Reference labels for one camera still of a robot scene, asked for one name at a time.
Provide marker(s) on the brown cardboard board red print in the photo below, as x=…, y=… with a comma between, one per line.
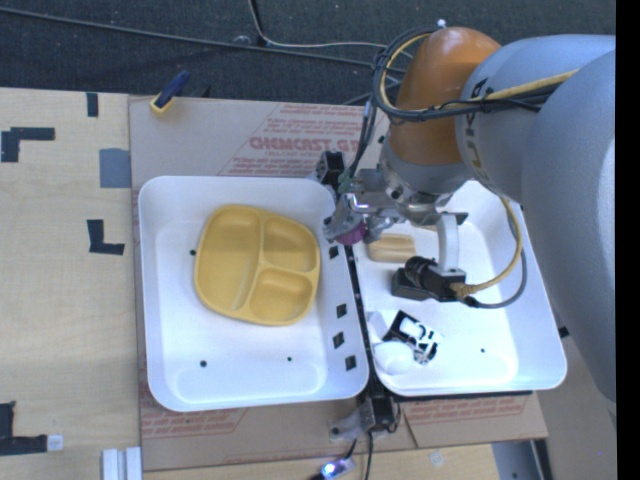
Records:
x=200, y=138

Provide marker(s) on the white egg-shaped toy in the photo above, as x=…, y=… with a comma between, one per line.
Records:
x=395, y=359

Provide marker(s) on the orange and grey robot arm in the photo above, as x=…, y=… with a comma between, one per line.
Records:
x=550, y=168

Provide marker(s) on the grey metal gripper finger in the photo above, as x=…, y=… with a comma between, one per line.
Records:
x=339, y=218
x=380, y=225

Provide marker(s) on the tan toy bread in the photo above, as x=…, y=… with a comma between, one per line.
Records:
x=392, y=249

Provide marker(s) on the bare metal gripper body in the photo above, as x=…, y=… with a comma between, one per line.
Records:
x=400, y=200

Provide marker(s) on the white plastic tray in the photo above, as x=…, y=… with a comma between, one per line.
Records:
x=240, y=368
x=490, y=328

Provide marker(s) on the purple round toy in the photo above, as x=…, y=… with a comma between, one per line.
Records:
x=351, y=237

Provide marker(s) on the yellow divided plate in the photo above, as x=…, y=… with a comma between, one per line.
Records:
x=235, y=253

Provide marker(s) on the black cylinder on white bracket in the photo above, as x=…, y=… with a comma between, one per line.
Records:
x=425, y=280

